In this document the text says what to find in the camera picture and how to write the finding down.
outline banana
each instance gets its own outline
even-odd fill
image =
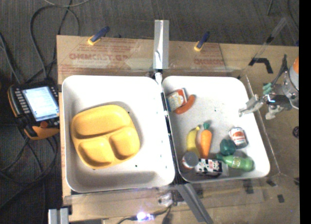
[[[200,130],[200,126],[193,128],[187,134],[187,151],[194,152],[198,157],[200,156],[198,149],[195,145],[195,139],[198,131]]]

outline blue and yellow clamp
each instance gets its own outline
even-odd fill
[[[101,37],[105,36],[108,32],[110,31],[109,26],[106,26],[104,28],[102,28],[100,31],[98,31],[95,35],[91,36],[87,42],[90,45],[94,45],[97,42],[99,42],[99,40],[101,39]]]
[[[202,37],[202,39],[195,44],[194,50],[195,51],[201,51],[201,49],[203,48],[204,43],[207,41],[208,38],[209,38],[209,32],[206,32],[204,34],[204,36]]]

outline gray carpet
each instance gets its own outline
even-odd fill
[[[68,5],[70,0],[48,0],[57,5]],[[78,4],[85,0],[72,0]],[[107,37],[153,39],[154,20],[170,21],[170,40],[198,41],[210,31],[209,42],[234,44],[262,44],[281,18],[286,26],[272,45],[294,46],[299,41],[299,0],[274,0],[269,15],[270,0],[90,0],[80,6],[48,7],[44,0],[0,0],[0,33],[5,41],[9,58],[21,82],[26,82],[41,70],[39,56],[31,41],[30,21],[39,53],[45,65],[54,58],[55,36],[91,36],[104,26],[110,27]],[[54,63],[50,76],[56,81]],[[44,78],[39,73],[34,81]],[[14,124],[6,91],[16,79],[0,49],[0,168],[8,166],[23,146],[24,140]],[[53,160],[49,142],[30,141],[21,158],[7,173],[17,181],[31,181],[40,175],[40,167],[48,168]],[[47,223],[47,210],[60,208],[61,177],[60,158],[44,180],[30,189],[0,178],[0,223]]]

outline white tray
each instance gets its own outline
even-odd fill
[[[245,86],[241,81],[232,77],[169,76],[163,80],[162,85],[165,95],[179,88],[184,88],[188,96],[196,95],[194,105],[186,113],[181,115],[169,113],[178,168],[186,181],[199,183],[211,180],[259,178],[269,173],[270,163],[254,114],[239,117],[239,108],[244,107],[248,101]],[[205,121],[211,122],[209,129],[213,134],[210,158],[220,152],[221,140],[229,139],[229,130],[233,127],[241,127],[245,131],[249,144],[243,149],[238,149],[235,155],[251,157],[255,169],[244,172],[225,166],[224,173],[213,179],[196,175],[194,170],[188,173],[182,171],[180,160],[186,151],[187,133]]]
[[[79,193],[161,187],[175,176],[160,90],[148,77],[68,77],[62,85],[66,180]],[[121,164],[93,170],[82,163],[70,138],[69,124],[77,113],[105,104],[126,109],[138,131],[140,150]]]

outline controller screen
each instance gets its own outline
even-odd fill
[[[36,121],[59,116],[59,107],[48,86],[22,91]]]

